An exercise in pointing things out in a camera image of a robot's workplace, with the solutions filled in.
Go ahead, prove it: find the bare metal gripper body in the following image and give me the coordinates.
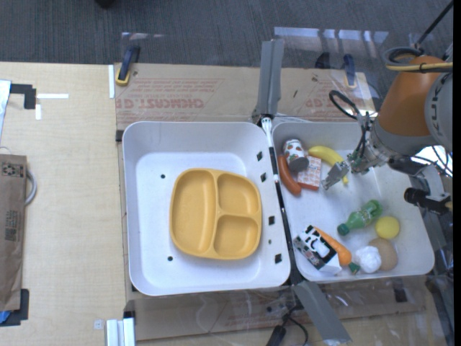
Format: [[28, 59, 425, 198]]
[[347, 145, 390, 174]]

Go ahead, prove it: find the orange and white packet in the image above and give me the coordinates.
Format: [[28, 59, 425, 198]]
[[296, 155, 323, 192]]

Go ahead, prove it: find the yellow banana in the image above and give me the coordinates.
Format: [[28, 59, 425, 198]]
[[308, 145, 350, 185]]

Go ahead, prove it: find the white plastic tray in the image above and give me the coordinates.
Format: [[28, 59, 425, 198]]
[[121, 120, 292, 297], [270, 120, 437, 284]]

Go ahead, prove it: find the orange sausage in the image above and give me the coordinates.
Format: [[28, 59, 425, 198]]
[[277, 154, 303, 197]]

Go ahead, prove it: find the white can with red print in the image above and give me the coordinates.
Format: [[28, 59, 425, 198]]
[[282, 138, 310, 173]]

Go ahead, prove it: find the green plastic bottle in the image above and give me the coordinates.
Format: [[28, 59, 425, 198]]
[[336, 199, 384, 237]]

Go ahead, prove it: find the orange carrot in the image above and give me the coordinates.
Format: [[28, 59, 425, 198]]
[[313, 226, 362, 276]]

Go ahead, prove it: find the yellow ball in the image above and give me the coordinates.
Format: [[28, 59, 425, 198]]
[[375, 215, 401, 240]]

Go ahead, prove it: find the black and white carton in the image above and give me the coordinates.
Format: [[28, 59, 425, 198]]
[[292, 224, 344, 277]]

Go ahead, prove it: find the white crumpled ball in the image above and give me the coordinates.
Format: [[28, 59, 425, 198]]
[[354, 245, 383, 275]]

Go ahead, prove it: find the beige round biscuit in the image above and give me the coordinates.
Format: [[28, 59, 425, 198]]
[[367, 237, 399, 272]]

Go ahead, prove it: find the yellow divided plate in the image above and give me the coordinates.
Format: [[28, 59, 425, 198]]
[[169, 167, 264, 261]]

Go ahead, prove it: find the brown cardboard board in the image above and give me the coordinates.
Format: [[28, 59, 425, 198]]
[[114, 62, 435, 342]]

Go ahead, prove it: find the brown paper bag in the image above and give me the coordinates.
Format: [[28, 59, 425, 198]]
[[0, 153, 28, 313]]

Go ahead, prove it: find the black cylinder on white bracket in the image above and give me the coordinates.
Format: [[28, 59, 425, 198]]
[[388, 156, 453, 216]]

